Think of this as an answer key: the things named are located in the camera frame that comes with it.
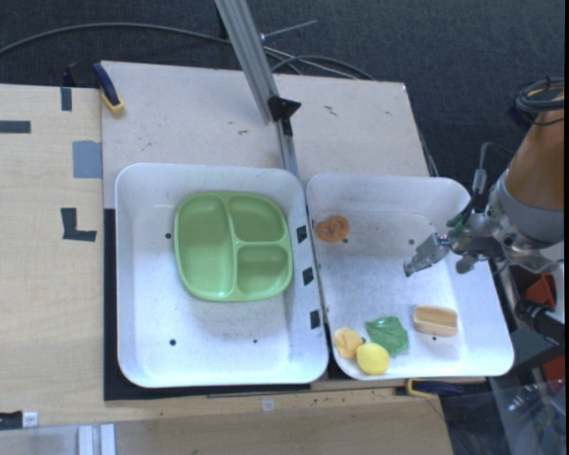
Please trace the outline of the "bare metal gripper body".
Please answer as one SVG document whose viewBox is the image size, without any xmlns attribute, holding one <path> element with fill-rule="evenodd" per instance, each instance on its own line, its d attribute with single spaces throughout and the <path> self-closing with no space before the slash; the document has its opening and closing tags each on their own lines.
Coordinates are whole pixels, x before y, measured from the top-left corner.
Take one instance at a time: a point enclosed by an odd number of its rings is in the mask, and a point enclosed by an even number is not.
<svg viewBox="0 0 569 455">
<path fill-rule="evenodd" d="M 450 230 L 457 255 L 479 254 L 479 262 L 502 259 L 530 272 L 554 271 L 562 259 L 544 251 L 563 239 L 563 204 L 546 208 L 521 200 L 491 200 L 484 212 L 471 213 Z"/>
</svg>

